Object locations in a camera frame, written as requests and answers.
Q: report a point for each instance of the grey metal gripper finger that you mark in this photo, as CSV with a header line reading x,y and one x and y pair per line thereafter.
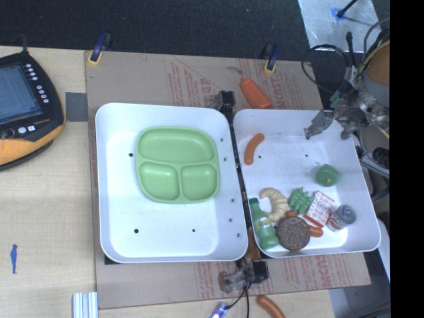
x,y
319,123
348,130

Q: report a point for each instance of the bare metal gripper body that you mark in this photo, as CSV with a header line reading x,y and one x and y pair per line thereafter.
x,y
366,111

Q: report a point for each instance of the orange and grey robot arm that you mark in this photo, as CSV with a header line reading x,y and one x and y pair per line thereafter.
x,y
379,66

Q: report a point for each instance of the white plastic tray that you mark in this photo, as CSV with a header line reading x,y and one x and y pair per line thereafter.
x,y
285,144
165,230

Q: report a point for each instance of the green pepper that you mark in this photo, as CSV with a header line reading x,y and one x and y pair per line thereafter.
x,y
326,175

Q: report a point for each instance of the orange bottle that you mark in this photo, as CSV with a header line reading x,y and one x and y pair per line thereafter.
x,y
255,95

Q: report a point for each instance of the orange sausage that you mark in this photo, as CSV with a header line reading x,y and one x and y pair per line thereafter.
x,y
270,306
250,151

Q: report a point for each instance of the green leafy vegetable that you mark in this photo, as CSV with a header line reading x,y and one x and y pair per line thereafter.
x,y
299,200

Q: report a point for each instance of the white and orange carton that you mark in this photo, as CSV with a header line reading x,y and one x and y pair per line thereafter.
x,y
319,208

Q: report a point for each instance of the small grey-topped can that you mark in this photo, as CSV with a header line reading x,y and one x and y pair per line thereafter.
x,y
341,218

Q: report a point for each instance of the beige croissant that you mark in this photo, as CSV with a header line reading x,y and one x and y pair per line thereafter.
x,y
278,204

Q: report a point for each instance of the orange carrot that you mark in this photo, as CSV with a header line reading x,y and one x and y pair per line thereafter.
x,y
316,231

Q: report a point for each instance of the brown round biscuit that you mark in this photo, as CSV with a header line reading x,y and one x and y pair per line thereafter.
x,y
293,234

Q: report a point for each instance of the green bottle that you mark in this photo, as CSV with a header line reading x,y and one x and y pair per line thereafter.
x,y
264,227

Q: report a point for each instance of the green divided plate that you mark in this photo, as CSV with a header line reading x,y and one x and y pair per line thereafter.
x,y
177,164

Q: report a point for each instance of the brown cardboard board, red print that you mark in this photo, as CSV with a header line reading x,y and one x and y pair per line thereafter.
x,y
132,78

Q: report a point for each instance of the black cylinder on white bracket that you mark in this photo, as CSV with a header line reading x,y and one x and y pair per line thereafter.
x,y
381,155

